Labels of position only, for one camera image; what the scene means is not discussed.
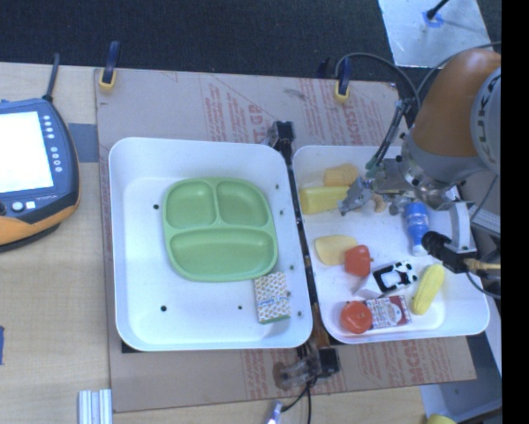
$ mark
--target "blue and yellow clamp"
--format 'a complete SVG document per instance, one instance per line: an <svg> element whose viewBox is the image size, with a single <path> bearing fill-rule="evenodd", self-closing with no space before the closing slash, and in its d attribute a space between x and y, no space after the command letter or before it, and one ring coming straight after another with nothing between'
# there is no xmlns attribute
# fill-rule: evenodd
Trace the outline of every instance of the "blue and yellow clamp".
<svg viewBox="0 0 529 424"><path fill-rule="evenodd" d="M117 61L119 60L119 48L121 42L112 41L109 46L109 54L107 55L107 64L102 69L102 73L99 76L99 86L103 89L112 89L115 85L115 78L117 77Z"/></svg>
<svg viewBox="0 0 529 424"><path fill-rule="evenodd" d="M346 102L351 93L349 82L351 81L351 60L345 57L340 66L340 71L336 75L335 99L339 102Z"/></svg>

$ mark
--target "cardboard sheet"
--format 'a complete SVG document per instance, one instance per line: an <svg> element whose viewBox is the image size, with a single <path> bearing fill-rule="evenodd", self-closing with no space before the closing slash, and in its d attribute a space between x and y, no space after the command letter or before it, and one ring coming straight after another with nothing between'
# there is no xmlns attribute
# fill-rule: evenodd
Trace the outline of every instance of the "cardboard sheet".
<svg viewBox="0 0 529 424"><path fill-rule="evenodd" d="M393 117L396 89L352 81L342 104L329 79L119 70L105 91L97 85L100 72L94 81L114 411L297 396L299 388L282 390L273 377L274 367L299 359L296 350L136 352L122 343L115 325L109 151L130 136L260 143L278 120L293 123L294 151L311 144L377 146ZM341 371L318 382L313 394L475 378L465 337L336 348Z"/></svg>

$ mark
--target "green plate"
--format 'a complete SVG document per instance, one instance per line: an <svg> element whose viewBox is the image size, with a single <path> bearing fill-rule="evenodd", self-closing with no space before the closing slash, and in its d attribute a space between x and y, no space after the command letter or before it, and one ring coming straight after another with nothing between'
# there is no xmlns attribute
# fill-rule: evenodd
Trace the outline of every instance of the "green plate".
<svg viewBox="0 0 529 424"><path fill-rule="evenodd" d="M172 266L187 279L254 279L276 264L276 228L268 200L245 180L181 180L164 195L162 219Z"/></svg>

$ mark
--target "red tomato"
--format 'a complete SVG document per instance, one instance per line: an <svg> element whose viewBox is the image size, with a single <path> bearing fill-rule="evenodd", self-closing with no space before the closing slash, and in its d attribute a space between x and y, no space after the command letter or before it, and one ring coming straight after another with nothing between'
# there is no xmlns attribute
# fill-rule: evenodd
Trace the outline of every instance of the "red tomato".
<svg viewBox="0 0 529 424"><path fill-rule="evenodd" d="M372 313L360 301L349 301L341 310L340 322L344 329L357 335L372 327Z"/></svg>
<svg viewBox="0 0 529 424"><path fill-rule="evenodd" d="M344 252L344 270L356 276L370 274L370 250L366 245L356 245Z"/></svg>

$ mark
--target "blue mark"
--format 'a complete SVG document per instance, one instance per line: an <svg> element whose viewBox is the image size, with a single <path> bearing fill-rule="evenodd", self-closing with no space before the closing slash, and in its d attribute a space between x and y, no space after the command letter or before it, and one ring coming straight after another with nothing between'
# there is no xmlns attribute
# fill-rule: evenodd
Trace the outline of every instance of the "blue mark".
<svg viewBox="0 0 529 424"><path fill-rule="evenodd" d="M0 325L0 366L2 366L3 363L3 346L5 344L5 328Z"/></svg>
<svg viewBox="0 0 529 424"><path fill-rule="evenodd" d="M428 27L432 27L432 28L436 28L436 27L440 27L444 21L442 20L442 16L441 14L439 14L438 12L435 14L435 16L429 20L429 18L427 17L427 12L423 12L423 20L425 20L425 23L427 24Z"/></svg>

